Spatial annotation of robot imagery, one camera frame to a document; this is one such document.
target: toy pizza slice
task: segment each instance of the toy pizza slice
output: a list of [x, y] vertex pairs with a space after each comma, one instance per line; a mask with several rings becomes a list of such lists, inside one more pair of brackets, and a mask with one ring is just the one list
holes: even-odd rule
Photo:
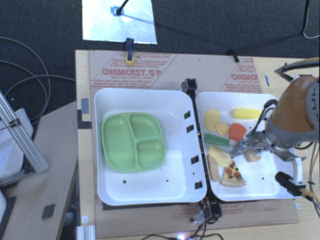
[[234, 161], [224, 169], [220, 183], [223, 186], [233, 188], [246, 185], [246, 181], [242, 178], [241, 173], [236, 167], [236, 163]]

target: black post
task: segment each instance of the black post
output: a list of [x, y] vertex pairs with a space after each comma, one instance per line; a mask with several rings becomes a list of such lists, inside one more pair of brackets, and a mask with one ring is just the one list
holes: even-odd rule
[[123, 2], [123, 4], [121, 5], [121, 7], [118, 8], [117, 10], [115, 10], [116, 15], [118, 15], [118, 16], [121, 15], [122, 9], [125, 7], [125, 5], [127, 4], [128, 1], [129, 1], [129, 0], [125, 0], [125, 1]]
[[310, 0], [305, 0], [304, 17], [303, 17], [303, 24], [302, 24], [301, 34], [304, 34], [304, 32], [306, 30], [307, 20], [308, 20], [308, 13], [309, 13], [309, 2], [310, 2]]

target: green plate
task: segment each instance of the green plate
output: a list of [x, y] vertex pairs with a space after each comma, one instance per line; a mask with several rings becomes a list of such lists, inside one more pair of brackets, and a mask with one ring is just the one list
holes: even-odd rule
[[101, 127], [104, 156], [120, 173], [137, 173], [161, 166], [166, 159], [165, 138], [159, 121], [147, 113], [118, 113]]

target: black rod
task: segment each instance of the black rod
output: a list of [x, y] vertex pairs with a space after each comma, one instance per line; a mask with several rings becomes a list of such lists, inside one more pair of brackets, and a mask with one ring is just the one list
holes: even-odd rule
[[115, 10], [116, 15], [118, 15], [118, 16], [121, 15], [122, 9], [125, 7], [125, 5], [127, 4], [128, 1], [129, 1], [129, 0], [125, 0], [125, 1], [123, 2], [123, 4], [121, 5], [121, 7], [118, 8], [117, 10]]
[[302, 34], [306, 30], [308, 14], [309, 14], [309, 2], [310, 0], [305, 0], [305, 8], [304, 8], [304, 17], [303, 17], [303, 24], [302, 24]]

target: white tray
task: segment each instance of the white tray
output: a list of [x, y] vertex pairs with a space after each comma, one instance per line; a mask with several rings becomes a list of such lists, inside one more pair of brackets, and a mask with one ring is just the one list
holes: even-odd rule
[[[97, 190], [112, 206], [195, 203], [207, 193], [193, 104], [175, 90], [105, 88], [94, 99], [97, 149]], [[158, 119], [166, 145], [166, 160], [150, 171], [120, 173], [108, 165], [101, 142], [103, 120], [113, 114], [143, 112]], [[193, 130], [187, 133], [187, 127]], [[198, 157], [198, 162], [191, 159]]]
[[[264, 104], [271, 99], [276, 99], [269, 94], [254, 94], [254, 93], [231, 93], [231, 92], [202, 92], [196, 98], [198, 109], [199, 123], [202, 137], [205, 133], [210, 133], [219, 136], [218, 133], [209, 131], [205, 128], [204, 118], [206, 111], [216, 109], [220, 111], [221, 122], [229, 125], [238, 123], [243, 125], [248, 133], [255, 125], [256, 119], [235, 119], [232, 115], [232, 110], [240, 108], [251, 108], [263, 110]], [[257, 129], [262, 131], [265, 128], [263, 120]], [[230, 141], [230, 145], [235, 145], [235, 141]], [[204, 144], [206, 154], [211, 144]], [[225, 147], [218, 146], [226, 152], [230, 152], [233, 146]], [[293, 196], [287, 190], [280, 186], [275, 180], [277, 172], [282, 171], [286, 174], [293, 175], [293, 162], [284, 162], [276, 155], [270, 152], [263, 152], [261, 159], [256, 162], [247, 162], [244, 155], [234, 157], [234, 162], [238, 167], [246, 185], [242, 187], [227, 187], [220, 184], [219, 181], [210, 181], [213, 193], [221, 200], [231, 201], [251, 201], [265, 199], [291, 199]], [[300, 158], [294, 160], [298, 171], [302, 174], [302, 163]], [[220, 177], [223, 175], [224, 168], [219, 166]]]

